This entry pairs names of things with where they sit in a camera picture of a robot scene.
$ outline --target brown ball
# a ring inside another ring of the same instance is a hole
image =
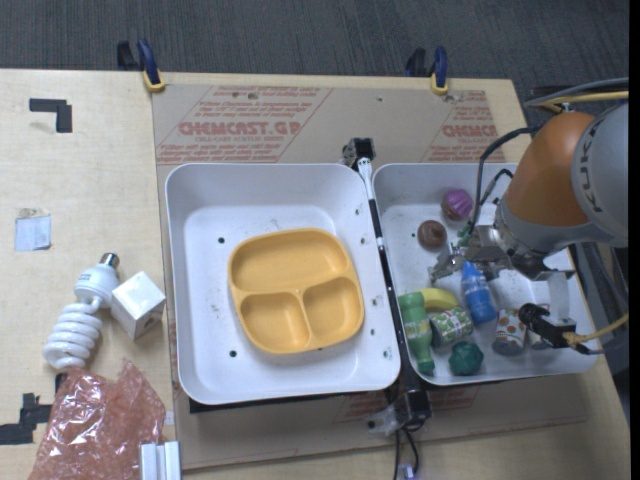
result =
[[[418,242],[427,249],[437,249],[447,241],[447,230],[437,220],[425,220],[418,228]]]

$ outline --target wooden table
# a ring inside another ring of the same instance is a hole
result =
[[[164,73],[173,84],[252,84],[429,90],[424,79]],[[150,94],[139,73],[1,70],[0,81],[0,425],[18,421],[23,393],[51,403],[55,371],[40,350],[63,306],[74,302],[80,272],[105,252],[120,256],[121,279],[144,270],[164,286]],[[485,91],[499,134],[524,126],[508,80],[449,81],[454,89]],[[53,115],[29,111],[30,98],[66,99],[73,133],[57,134]],[[526,139],[504,148],[517,161]],[[16,252],[20,210],[52,218],[47,250]],[[116,378],[123,357],[144,372],[172,409],[166,322],[132,342],[106,322],[91,370]],[[420,478],[631,478],[630,429],[604,357],[576,375],[587,407],[585,422],[420,444]],[[0,446],[3,478],[26,478],[34,443]],[[172,437],[171,426],[165,435]],[[403,456],[410,459],[408,450]],[[393,447],[185,473],[187,478],[390,478]]]

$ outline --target blue bottle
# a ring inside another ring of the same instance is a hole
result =
[[[469,261],[465,261],[462,266],[462,292],[474,324],[483,324],[496,318],[497,312],[491,301],[487,279]]]

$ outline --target white box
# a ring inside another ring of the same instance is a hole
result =
[[[111,316],[132,340],[162,320],[166,297],[144,271],[118,286],[112,296]]]

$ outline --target bubble wrap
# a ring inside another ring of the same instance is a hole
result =
[[[138,447],[161,443],[166,409],[123,360],[113,382],[70,368],[58,389],[29,480],[136,480]]]

